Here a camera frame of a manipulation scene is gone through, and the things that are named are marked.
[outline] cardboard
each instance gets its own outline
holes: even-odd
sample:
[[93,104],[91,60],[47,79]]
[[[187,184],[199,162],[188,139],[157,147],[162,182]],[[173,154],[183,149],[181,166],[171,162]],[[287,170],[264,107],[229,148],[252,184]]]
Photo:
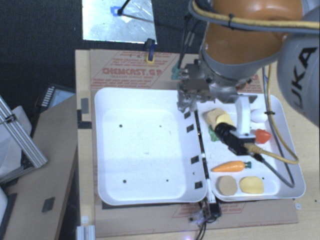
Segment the cardboard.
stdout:
[[[198,56],[187,54],[184,63],[193,63]],[[136,206],[109,206],[103,204],[97,191],[97,151],[95,134],[94,96],[103,87],[145,88],[174,90],[177,81],[171,80],[171,69],[178,54],[156,53],[154,64],[146,63],[146,52],[91,50],[91,116],[95,203],[95,230],[97,237],[195,231],[198,226],[189,221],[200,207],[197,203],[155,204]],[[255,75],[243,90],[261,93],[259,78]],[[298,222],[291,199],[223,203],[222,216],[207,229],[238,228]]]

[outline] orange carrot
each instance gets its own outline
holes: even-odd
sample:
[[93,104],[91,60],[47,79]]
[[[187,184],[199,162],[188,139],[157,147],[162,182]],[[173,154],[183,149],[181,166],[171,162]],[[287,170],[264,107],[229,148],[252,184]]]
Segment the orange carrot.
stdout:
[[211,172],[241,172],[244,168],[251,168],[251,162],[230,161],[212,168]]

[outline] wooden table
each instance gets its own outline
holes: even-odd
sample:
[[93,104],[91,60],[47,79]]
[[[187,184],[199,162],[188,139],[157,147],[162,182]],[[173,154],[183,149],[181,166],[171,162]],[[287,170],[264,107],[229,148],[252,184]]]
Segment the wooden table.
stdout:
[[[81,109],[81,100],[89,97],[90,104],[90,52],[76,51],[76,92],[77,109]],[[304,176],[305,194],[295,200],[301,205],[297,211],[299,223],[243,227],[232,229],[207,230],[204,239],[228,240],[293,240],[318,239],[320,236],[320,169],[319,169],[319,129],[303,116],[295,112],[284,100],[278,88],[276,74],[272,77],[272,91],[283,105],[284,114],[289,126],[296,153],[300,159],[300,167]],[[82,121],[91,121],[91,110],[82,114]],[[94,174],[92,132],[90,129],[78,131],[78,166],[80,186],[81,225],[95,224],[94,208]],[[161,234],[144,234],[98,238],[99,240],[142,240],[142,239],[194,239],[197,232],[172,232]]]

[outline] white tray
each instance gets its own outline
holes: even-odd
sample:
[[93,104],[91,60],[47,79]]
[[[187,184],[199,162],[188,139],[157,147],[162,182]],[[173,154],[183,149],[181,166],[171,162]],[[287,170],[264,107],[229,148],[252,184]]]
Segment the white tray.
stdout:
[[[275,121],[289,147],[294,150],[280,102],[272,96]],[[251,109],[265,107],[258,94]],[[299,165],[289,165],[295,181],[290,188],[282,183],[264,164],[248,155],[236,156],[220,141],[212,142],[206,114],[215,108],[227,111],[237,123],[234,104],[206,102],[198,104],[199,122],[207,167],[234,160],[251,161],[252,168],[241,172],[209,172],[210,187],[226,202],[265,199],[298,198],[305,192],[305,182]],[[197,125],[193,113],[177,109],[176,90],[104,88],[95,95],[97,137],[98,192],[110,205],[149,203],[190,203],[202,200],[207,193]],[[251,123],[252,130],[271,132],[269,124]],[[261,145],[279,154],[273,139]],[[285,157],[291,159],[283,149]],[[289,182],[284,163],[264,156]],[[222,195],[217,185],[220,176],[231,175],[239,185],[246,176],[263,179],[264,193],[259,195],[238,191],[233,196]]]
[[[218,100],[216,103],[213,102],[206,102],[206,103],[198,103],[197,104],[198,111],[199,111],[199,122],[201,126],[201,133],[203,139],[203,145],[205,150],[205,156],[207,161],[207,167],[209,170],[209,176],[211,179],[211,189],[214,195],[219,198],[220,200],[226,202],[234,202],[234,201],[250,201],[250,200],[264,200],[264,199],[285,199],[285,198],[298,198],[305,193],[305,181],[300,169],[299,165],[292,165],[289,164],[289,170],[291,171],[291,175],[293,176],[295,187],[290,188],[285,185],[279,178],[272,173],[264,164],[261,162],[256,161],[254,158],[250,157],[249,155],[235,155],[231,151],[228,150],[228,147],[221,143],[220,141],[211,141],[211,137],[208,131],[208,123],[206,121],[207,112],[221,108],[224,111],[228,112],[231,116],[232,121],[237,125],[237,113],[236,113],[236,106],[234,104],[223,104]],[[280,101],[271,96],[271,107],[272,111],[275,112],[274,120],[276,125],[278,126],[283,139],[291,148],[291,150],[295,150],[290,132],[288,130],[287,121],[284,116],[283,108]],[[266,109],[265,107],[265,99],[263,94],[258,94],[257,99],[254,101],[253,104],[250,105],[250,109]],[[268,121],[264,123],[255,123],[251,121],[251,130],[254,134],[256,129],[263,129],[267,132],[271,133],[271,129],[269,126]],[[277,144],[275,139],[272,137],[268,142],[265,144],[258,144],[258,146],[262,147],[264,150],[271,151],[277,155],[280,155],[278,150]],[[288,151],[282,146],[282,151],[285,158],[292,160],[292,156],[288,153]],[[276,160],[272,157],[262,155],[263,158],[271,164],[278,172],[284,176],[284,178],[290,183],[290,177],[288,171],[285,167],[285,164],[279,160]],[[236,161],[240,160],[243,162],[251,161],[252,168],[246,168],[240,172],[211,172],[211,168],[214,168],[220,164],[229,162],[229,161]],[[225,196],[222,195],[217,188],[217,180],[221,176],[230,175],[235,178],[238,188],[237,192],[232,196]],[[248,194],[244,193],[240,190],[239,181],[243,177],[247,176],[257,176],[262,179],[264,185],[264,193],[263,194]]]
[[189,203],[205,197],[195,117],[185,119],[178,111],[177,91],[104,88],[95,95],[95,117],[98,192],[105,203]]

